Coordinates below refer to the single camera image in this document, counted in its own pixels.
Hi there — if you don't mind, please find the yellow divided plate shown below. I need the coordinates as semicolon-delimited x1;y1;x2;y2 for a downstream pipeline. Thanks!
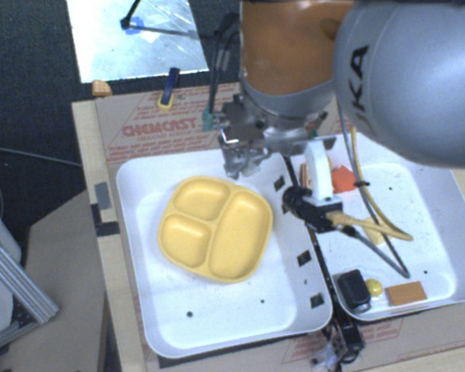
148;164;284;296

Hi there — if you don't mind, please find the black block with thin wires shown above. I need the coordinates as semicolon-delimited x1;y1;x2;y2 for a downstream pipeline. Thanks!
337;313;368;355

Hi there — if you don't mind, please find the black cylinder on white bracket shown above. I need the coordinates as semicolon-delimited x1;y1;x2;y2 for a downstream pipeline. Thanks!
273;137;348;240

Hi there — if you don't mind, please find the orange bread piece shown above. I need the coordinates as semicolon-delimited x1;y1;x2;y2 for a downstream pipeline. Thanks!
89;77;113;100

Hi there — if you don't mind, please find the red-orange pizza slice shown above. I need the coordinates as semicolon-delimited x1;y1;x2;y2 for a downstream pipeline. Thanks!
328;163;360;196

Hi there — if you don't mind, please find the orange-brown rectangular biscuit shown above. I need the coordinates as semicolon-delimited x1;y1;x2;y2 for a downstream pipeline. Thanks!
384;279;429;308

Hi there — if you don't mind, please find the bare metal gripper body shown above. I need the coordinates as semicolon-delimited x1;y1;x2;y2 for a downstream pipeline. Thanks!
211;81;333;167

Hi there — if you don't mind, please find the white plastic tray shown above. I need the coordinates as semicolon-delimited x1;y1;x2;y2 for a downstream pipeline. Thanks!
281;112;465;333
112;131;339;364

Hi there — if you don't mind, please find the brown cardboard board, red print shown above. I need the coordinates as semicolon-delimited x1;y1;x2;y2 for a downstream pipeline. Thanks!
92;41;465;372

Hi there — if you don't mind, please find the black rounded case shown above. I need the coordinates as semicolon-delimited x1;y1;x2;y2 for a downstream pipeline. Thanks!
334;267;375;317

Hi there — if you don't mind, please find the small yellow ball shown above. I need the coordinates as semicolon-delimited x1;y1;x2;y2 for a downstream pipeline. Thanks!
364;275;385;298

